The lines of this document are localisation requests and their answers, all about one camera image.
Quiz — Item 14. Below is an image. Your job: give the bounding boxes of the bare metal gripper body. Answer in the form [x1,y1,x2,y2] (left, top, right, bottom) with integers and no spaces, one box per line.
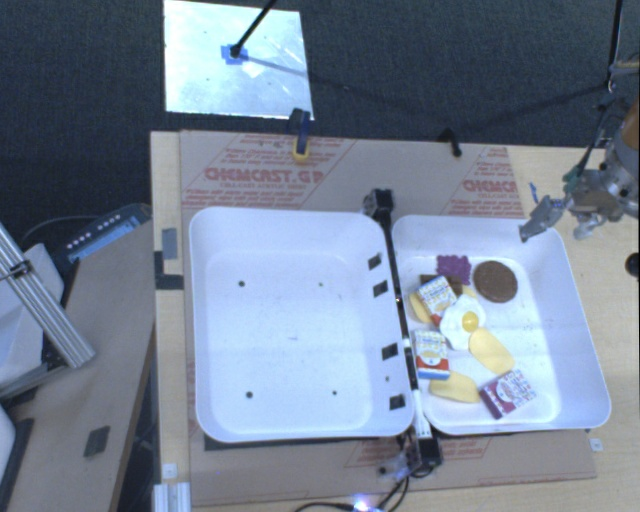
[563,166,640,224]

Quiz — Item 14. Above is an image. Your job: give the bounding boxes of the brown round biscuit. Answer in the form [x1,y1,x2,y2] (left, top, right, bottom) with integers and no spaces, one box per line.
[472,259,519,305]

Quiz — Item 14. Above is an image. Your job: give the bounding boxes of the purple grapes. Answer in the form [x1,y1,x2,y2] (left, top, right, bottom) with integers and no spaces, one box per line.
[435,254,473,287]

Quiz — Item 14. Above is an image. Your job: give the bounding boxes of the brown chocolate bar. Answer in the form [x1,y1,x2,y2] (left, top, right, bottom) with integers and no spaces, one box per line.
[419,273,465,297]

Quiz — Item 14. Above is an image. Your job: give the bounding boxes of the white plastic tray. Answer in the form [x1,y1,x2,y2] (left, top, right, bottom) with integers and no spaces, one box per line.
[391,214,613,437]
[188,205,417,444]

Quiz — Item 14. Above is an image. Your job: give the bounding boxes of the orange and white carton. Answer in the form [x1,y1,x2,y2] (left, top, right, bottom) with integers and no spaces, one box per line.
[415,275,459,329]
[412,329,452,382]

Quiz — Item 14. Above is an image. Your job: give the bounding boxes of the white fried egg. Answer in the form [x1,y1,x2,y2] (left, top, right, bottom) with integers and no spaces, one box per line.
[439,293,488,352]

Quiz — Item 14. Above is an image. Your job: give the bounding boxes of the thin black and white rod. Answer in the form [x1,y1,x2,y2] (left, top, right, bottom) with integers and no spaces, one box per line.
[378,208,432,442]

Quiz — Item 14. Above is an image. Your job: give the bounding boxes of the purple and white carton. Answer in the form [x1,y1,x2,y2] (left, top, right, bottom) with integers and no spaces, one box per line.
[478,369,539,421]

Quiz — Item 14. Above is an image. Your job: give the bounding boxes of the brown cardboard board red print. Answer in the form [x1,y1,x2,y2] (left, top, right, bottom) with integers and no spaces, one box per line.
[178,130,599,495]

